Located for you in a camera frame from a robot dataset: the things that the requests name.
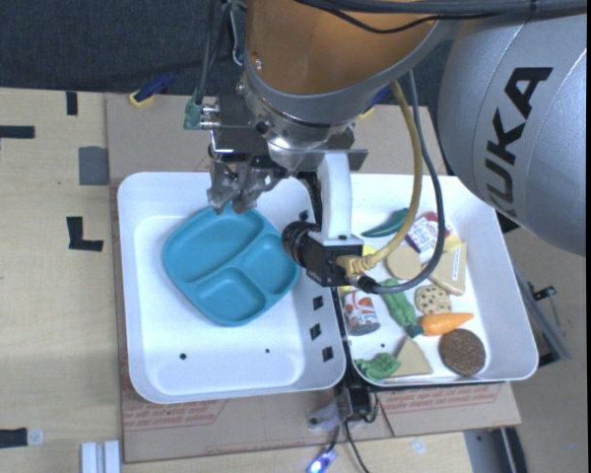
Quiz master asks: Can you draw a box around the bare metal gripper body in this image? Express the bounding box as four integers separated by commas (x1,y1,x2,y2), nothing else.
209,93,369,176

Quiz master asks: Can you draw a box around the blue divided plate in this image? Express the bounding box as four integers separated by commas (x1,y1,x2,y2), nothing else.
161,205,302,328

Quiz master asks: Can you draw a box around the brown cardboard board red print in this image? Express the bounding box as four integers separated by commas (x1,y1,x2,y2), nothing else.
104,93,523,464

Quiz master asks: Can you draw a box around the green chili pepper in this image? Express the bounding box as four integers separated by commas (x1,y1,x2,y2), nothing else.
360,207,411,238

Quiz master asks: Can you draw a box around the red and white packet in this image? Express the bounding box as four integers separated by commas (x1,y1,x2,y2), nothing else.
405,211,455,255

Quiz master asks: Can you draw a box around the round beige biscuit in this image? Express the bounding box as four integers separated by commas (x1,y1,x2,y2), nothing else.
385,244,424,282

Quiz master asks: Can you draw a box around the red and white can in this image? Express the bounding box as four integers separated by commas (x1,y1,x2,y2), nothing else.
341,289,382,337

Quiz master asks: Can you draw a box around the white plastic tray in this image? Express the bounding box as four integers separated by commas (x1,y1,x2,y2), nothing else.
343,171,540,388
116,170,348,406

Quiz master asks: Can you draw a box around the chocolate chip cookie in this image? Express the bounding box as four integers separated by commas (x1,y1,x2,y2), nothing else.
414,283,453,316

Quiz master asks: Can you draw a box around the green lettuce leaf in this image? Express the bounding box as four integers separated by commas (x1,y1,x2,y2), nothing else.
354,352,402,383

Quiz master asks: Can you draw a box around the orange carrot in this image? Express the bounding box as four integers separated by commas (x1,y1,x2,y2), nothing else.
405,311,476,340

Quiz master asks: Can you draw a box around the beige bread wedge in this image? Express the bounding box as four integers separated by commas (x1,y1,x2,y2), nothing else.
390,334,435,379

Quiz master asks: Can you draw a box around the round brown biscuit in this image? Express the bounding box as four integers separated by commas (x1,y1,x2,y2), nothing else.
437,327,488,378

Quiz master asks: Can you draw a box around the black cylinder on white bracket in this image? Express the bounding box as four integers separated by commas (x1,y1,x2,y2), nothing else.
281,151,365,288

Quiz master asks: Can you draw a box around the black block with thin wires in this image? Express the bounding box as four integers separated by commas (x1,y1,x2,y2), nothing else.
336,380,376,421

